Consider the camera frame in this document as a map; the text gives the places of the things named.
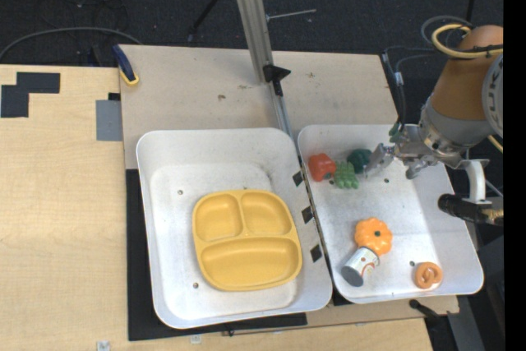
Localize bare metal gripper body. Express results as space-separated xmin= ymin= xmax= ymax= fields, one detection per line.
xmin=393 ymin=124 xmax=468 ymax=170

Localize dark green toy broccoli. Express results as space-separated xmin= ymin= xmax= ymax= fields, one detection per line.
xmin=346 ymin=148 xmax=373 ymax=175

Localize green toy grapes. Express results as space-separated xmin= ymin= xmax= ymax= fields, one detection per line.
xmin=333 ymin=160 xmax=361 ymax=191

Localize white plastic tray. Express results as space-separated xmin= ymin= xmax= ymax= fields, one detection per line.
xmin=135 ymin=127 xmax=334 ymax=330
xmin=297 ymin=123 xmax=486 ymax=305

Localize red toy pepper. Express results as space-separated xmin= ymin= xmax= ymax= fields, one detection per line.
xmin=307 ymin=153 xmax=338 ymax=183

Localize orange toy pumpkin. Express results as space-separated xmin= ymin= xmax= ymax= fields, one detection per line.
xmin=353 ymin=217 xmax=394 ymax=257

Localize small white can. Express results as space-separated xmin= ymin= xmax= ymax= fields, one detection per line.
xmin=340 ymin=246 xmax=381 ymax=288

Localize orange toy pretzel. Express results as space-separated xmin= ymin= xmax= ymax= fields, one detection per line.
xmin=413 ymin=261 xmax=444 ymax=290

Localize yellow divided plate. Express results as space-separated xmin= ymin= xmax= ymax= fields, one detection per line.
xmin=191 ymin=189 xmax=304 ymax=293

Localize pale flat board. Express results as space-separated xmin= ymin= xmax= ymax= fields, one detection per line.
xmin=118 ymin=44 xmax=460 ymax=329

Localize black cylinder on white bracket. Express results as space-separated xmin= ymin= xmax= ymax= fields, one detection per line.
xmin=437 ymin=159 xmax=505 ymax=227

